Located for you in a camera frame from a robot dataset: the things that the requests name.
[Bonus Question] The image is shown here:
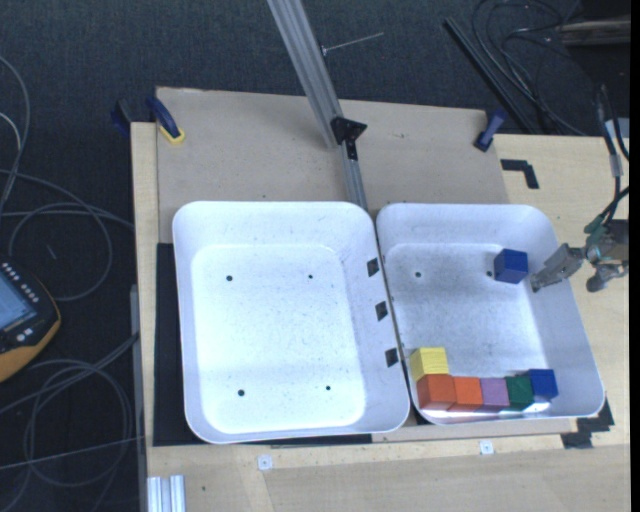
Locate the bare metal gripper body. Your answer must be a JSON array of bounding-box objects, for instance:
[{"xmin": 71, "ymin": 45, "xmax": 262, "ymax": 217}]
[{"xmin": 585, "ymin": 219, "xmax": 631, "ymax": 263}]

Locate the blue cube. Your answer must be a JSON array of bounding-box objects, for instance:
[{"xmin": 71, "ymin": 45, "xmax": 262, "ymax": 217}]
[
  {"xmin": 527, "ymin": 368, "xmax": 559, "ymax": 400},
  {"xmin": 493, "ymin": 247, "xmax": 530, "ymax": 286}
]

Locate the white plastic tray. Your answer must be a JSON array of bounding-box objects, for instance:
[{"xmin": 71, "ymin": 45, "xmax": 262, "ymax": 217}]
[
  {"xmin": 171, "ymin": 200, "xmax": 413, "ymax": 446},
  {"xmin": 374, "ymin": 201, "xmax": 607, "ymax": 428}
]

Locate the green cube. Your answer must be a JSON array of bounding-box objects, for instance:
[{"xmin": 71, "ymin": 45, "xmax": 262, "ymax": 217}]
[{"xmin": 505, "ymin": 374, "xmax": 535, "ymax": 406}]

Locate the purple cube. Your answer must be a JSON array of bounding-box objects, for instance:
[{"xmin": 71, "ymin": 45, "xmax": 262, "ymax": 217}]
[{"xmin": 480, "ymin": 377, "xmax": 512, "ymax": 408}]

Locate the small orange cube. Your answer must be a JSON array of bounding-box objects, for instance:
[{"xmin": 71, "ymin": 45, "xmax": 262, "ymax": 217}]
[{"xmin": 453, "ymin": 376, "xmax": 485, "ymax": 407}]

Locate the yellow cube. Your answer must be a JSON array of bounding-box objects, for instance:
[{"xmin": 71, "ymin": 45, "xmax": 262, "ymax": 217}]
[{"xmin": 409, "ymin": 346, "xmax": 451, "ymax": 384}]

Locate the large orange cube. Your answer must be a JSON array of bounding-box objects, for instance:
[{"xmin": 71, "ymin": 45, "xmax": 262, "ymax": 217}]
[{"xmin": 415, "ymin": 373, "xmax": 458, "ymax": 412}]

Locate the brown cardboard board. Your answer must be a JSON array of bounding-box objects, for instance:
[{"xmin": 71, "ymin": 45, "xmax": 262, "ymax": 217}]
[{"xmin": 154, "ymin": 86, "xmax": 575, "ymax": 445}]

